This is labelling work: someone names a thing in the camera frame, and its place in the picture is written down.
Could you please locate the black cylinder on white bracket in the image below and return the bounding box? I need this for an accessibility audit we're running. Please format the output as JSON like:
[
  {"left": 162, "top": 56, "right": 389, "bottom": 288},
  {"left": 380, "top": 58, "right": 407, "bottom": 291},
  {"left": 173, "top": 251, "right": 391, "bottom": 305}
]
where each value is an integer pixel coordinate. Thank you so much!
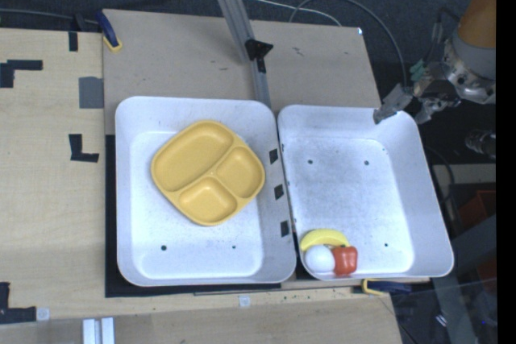
[{"left": 464, "top": 128, "right": 497, "bottom": 160}]

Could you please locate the white plastic tray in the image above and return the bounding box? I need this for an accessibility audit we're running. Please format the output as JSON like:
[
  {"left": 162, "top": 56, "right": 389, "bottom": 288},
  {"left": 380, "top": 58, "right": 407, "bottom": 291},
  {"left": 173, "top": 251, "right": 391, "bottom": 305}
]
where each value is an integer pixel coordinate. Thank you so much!
[
  {"left": 277, "top": 104, "right": 456, "bottom": 282},
  {"left": 114, "top": 95, "right": 298, "bottom": 288}
]

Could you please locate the white egg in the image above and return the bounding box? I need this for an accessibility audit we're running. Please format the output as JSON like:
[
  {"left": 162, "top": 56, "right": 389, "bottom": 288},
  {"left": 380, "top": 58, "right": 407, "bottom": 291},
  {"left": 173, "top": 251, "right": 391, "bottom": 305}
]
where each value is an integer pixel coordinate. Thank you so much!
[{"left": 304, "top": 244, "right": 337, "bottom": 273}]

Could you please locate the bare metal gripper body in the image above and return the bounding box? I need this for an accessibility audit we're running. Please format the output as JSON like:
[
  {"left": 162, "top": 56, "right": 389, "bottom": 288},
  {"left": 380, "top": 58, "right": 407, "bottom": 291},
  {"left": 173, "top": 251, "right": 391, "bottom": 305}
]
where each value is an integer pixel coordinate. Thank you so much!
[{"left": 413, "top": 48, "right": 497, "bottom": 110}]

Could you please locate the orange bell pepper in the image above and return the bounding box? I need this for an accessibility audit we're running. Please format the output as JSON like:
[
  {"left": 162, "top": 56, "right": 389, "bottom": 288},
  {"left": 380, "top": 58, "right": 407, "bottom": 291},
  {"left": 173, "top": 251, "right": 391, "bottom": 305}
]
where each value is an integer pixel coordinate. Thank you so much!
[{"left": 331, "top": 245, "right": 360, "bottom": 278}]

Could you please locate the yellow divided plate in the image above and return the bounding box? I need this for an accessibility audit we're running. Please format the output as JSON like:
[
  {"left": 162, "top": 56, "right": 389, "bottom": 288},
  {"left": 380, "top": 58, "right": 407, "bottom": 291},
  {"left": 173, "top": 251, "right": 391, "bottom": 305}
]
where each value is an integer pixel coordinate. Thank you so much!
[{"left": 150, "top": 119, "right": 267, "bottom": 227}]

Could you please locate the yellow banana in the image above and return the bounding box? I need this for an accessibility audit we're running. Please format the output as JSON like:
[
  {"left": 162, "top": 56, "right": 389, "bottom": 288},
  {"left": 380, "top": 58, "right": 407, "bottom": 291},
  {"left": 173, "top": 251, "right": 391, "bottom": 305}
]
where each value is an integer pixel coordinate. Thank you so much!
[{"left": 298, "top": 228, "right": 352, "bottom": 253}]

